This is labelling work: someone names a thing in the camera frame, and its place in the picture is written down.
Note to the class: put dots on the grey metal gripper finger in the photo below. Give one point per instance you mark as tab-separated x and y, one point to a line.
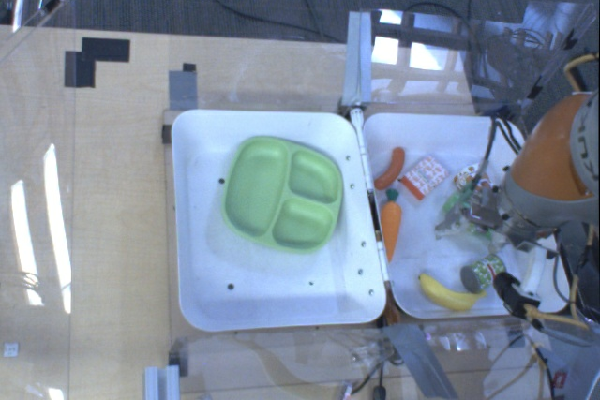
458	213
451	228

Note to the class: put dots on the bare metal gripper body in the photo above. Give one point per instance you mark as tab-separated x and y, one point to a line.
490	207

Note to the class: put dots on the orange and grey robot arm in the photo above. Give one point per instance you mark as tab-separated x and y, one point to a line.
546	159

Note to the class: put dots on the green rounded item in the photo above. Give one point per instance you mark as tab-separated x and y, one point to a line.
454	202

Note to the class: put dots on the white plastic tray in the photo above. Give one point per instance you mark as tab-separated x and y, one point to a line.
281	290
422	243

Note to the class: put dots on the white and orange can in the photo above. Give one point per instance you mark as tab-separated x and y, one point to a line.
466	177

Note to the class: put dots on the orange and white carton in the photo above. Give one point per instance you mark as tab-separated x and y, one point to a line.
424	178

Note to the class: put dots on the green and white can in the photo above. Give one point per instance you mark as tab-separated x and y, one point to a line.
483	271

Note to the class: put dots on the orange carrot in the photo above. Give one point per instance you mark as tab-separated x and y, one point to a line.
391	222

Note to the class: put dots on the yellow banana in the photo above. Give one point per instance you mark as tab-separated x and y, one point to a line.
445	295

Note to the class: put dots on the orange sausage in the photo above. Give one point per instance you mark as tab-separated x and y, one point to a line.
393	171

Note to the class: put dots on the green divided plate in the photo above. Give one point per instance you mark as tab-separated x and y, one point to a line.
262	187

